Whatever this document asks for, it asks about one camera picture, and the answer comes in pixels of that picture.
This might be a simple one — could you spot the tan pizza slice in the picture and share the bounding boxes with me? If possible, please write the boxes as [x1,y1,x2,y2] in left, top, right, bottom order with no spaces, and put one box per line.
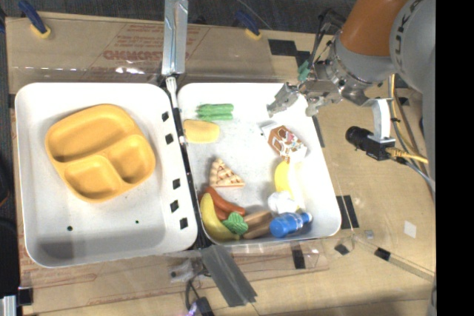
[209,158,246,189]

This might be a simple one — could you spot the yellow banana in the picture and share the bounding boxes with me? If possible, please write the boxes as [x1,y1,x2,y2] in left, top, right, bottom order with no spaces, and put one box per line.
[199,192,241,242]
[273,160,307,210]

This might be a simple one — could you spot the green broccoli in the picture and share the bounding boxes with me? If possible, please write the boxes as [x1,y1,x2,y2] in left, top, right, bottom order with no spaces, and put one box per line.
[221,212,249,236]

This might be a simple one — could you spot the white lumpy toy food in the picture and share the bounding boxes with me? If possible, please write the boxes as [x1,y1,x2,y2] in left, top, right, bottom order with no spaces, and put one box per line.
[267,190,300,215]

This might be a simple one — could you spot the yellow bread roll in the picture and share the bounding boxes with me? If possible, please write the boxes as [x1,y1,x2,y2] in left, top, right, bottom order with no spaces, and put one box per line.
[183,118,221,144]

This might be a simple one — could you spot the black block with thin wires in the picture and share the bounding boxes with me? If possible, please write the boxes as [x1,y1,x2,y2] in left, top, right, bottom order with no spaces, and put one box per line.
[195,297,216,316]

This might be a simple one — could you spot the brown hot dog bun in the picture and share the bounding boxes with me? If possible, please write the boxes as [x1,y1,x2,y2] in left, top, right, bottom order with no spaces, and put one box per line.
[242,209,274,240]

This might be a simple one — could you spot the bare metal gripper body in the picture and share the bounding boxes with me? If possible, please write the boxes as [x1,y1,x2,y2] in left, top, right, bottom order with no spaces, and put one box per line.
[298,59,373,107]

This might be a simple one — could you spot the blue bottle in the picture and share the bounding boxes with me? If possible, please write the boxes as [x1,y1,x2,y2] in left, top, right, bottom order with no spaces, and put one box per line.
[269,211,313,238]

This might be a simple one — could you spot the orange-red sausage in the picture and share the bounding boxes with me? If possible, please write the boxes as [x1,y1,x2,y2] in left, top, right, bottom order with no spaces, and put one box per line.
[204,186,247,221]

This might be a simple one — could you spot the yellow divided plate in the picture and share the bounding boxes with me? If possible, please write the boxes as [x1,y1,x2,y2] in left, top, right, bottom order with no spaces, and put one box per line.
[44,103,157,204]

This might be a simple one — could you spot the green bean pods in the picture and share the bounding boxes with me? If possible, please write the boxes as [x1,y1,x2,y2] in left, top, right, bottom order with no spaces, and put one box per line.
[195,103,235,122]

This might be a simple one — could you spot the black cylinder on white bracket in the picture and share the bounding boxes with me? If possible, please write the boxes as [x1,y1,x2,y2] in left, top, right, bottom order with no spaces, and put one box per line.
[344,98,397,162]

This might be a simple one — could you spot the white plastic tray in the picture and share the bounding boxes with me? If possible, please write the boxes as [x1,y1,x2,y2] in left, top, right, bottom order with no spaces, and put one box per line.
[176,81,342,247]
[14,81,198,269]

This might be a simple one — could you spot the brown cardboard board, red print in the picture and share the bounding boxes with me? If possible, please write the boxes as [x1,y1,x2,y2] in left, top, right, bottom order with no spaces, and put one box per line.
[4,10,330,314]

